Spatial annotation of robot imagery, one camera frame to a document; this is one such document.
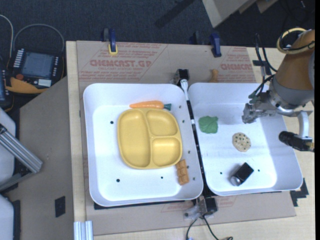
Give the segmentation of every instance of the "dark floor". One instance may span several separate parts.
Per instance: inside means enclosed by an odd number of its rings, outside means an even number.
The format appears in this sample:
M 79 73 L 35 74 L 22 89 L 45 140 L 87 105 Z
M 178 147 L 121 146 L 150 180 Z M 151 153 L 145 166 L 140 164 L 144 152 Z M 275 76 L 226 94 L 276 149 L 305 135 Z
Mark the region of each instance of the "dark floor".
M 264 13 L 254 4 L 243 14 L 230 15 L 212 28 L 202 0 L 0 0 L 0 14 L 9 18 L 16 34 L 31 24 L 47 24 L 65 41 L 99 41 L 103 28 L 114 28 L 122 42 L 187 44 L 198 31 L 204 42 L 218 32 L 221 44 L 253 46 L 259 33 L 265 47 L 275 47 L 290 28 L 315 28 L 315 0 L 279 0 Z M 10 52 L 10 25 L 0 17 L 0 56 Z M 59 51 L 59 35 L 50 28 L 23 31 L 16 47 Z M 20 105 L 31 97 L 18 97 Z

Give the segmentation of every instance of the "yellow plate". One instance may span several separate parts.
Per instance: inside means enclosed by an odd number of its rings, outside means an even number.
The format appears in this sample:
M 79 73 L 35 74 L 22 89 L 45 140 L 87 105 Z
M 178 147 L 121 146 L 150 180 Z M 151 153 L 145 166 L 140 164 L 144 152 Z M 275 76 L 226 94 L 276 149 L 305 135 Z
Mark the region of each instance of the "yellow plate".
M 173 166 L 182 156 L 179 125 L 166 110 L 133 108 L 124 111 L 118 119 L 117 138 L 123 161 L 136 169 Z

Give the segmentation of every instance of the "brown cylinder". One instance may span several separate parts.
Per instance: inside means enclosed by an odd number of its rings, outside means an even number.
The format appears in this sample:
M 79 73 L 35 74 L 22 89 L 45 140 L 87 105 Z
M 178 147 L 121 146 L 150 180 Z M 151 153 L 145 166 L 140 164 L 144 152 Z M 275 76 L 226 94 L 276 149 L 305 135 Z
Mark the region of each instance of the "brown cylinder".
M 299 36 L 291 48 L 307 46 L 312 41 L 315 41 L 315 30 L 308 30 Z M 309 61 L 314 50 L 315 47 L 298 54 L 286 54 L 275 75 L 277 82 L 289 89 L 313 90 L 309 79 Z

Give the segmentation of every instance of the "toy carrot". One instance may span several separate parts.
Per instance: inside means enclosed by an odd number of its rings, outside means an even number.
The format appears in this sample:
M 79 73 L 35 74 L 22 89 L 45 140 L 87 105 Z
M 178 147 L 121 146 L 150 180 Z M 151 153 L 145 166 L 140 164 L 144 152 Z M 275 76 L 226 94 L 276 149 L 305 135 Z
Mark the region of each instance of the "toy carrot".
M 166 110 L 171 110 L 171 104 L 163 104 L 159 100 L 150 100 L 150 101 L 142 101 L 134 104 L 129 105 L 130 108 L 132 109 L 166 109 Z

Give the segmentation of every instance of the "blue clamp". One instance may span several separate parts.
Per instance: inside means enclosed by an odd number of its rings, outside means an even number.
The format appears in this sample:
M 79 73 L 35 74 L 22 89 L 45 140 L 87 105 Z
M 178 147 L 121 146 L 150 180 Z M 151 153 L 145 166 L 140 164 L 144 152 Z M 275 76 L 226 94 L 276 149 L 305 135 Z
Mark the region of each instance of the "blue clamp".
M 116 31 L 113 28 L 104 28 L 101 33 L 101 41 L 109 42 L 108 48 L 111 55 L 118 54 L 118 46 L 116 44 Z
M 212 33 L 209 36 L 210 44 L 213 46 L 211 49 L 213 56 L 215 58 L 221 57 L 221 51 L 220 51 L 220 37 L 217 33 Z

